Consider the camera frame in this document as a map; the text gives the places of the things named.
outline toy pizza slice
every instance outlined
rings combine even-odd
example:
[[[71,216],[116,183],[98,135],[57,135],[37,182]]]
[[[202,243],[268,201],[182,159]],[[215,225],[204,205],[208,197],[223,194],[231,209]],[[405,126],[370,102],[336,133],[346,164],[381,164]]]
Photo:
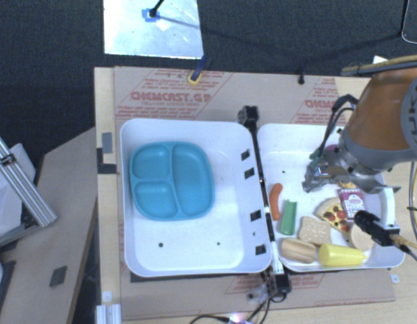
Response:
[[[315,211],[315,216],[327,221],[341,233],[349,234],[350,227],[346,220],[346,212],[342,209],[339,198],[324,200]]]

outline white tray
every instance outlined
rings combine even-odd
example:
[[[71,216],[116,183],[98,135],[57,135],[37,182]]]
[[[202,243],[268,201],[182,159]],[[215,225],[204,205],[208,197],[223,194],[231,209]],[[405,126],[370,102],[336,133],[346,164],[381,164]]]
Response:
[[[283,190],[279,196],[279,208],[285,206],[285,201],[297,201],[296,237],[301,224],[301,217],[313,216],[318,204],[327,198],[337,196],[338,186],[329,184],[323,186],[319,191],[305,193],[302,189],[304,173],[309,164],[309,155],[318,147],[323,140],[325,126],[309,125],[285,125],[267,124],[258,131],[258,143],[261,153],[262,167],[266,180],[267,192],[277,182],[283,185]],[[334,133],[327,141],[327,146],[337,144],[339,135]],[[394,200],[393,192],[378,194],[365,194],[364,204],[367,210],[376,216],[381,216],[381,197],[382,200]],[[279,233],[281,221],[274,222],[275,236],[280,246],[282,239],[286,238]],[[342,233],[331,230],[331,239],[334,244],[351,246],[348,238]],[[369,269],[381,267],[396,267],[404,260],[404,253],[394,246],[381,247],[378,244],[372,250],[365,252],[367,260],[359,267],[324,267],[318,261],[312,264],[299,263],[289,260],[280,254],[282,263],[289,269],[297,272],[309,271],[332,271],[342,269]]]
[[[198,219],[154,221],[134,206],[129,161],[143,144],[173,141],[194,143],[206,153],[215,203]],[[133,119],[121,128],[120,145],[124,254],[132,272],[143,277],[258,273],[269,266],[272,257],[258,170],[245,127],[231,122]],[[246,151],[250,156],[242,160]],[[252,168],[254,175],[245,179],[244,172]],[[252,213],[260,218],[251,220]]]

